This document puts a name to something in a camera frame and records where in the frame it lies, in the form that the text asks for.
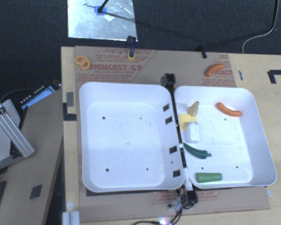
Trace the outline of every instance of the metal plate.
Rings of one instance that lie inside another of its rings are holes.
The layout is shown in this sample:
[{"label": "metal plate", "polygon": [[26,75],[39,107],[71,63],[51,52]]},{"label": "metal plate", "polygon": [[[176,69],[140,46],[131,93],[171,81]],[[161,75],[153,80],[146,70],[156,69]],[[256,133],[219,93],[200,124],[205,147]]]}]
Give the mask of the metal plate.
[{"label": "metal plate", "polygon": [[109,0],[107,14],[97,15],[95,7],[105,0],[67,0],[68,36],[126,41],[137,38],[132,0]]}]

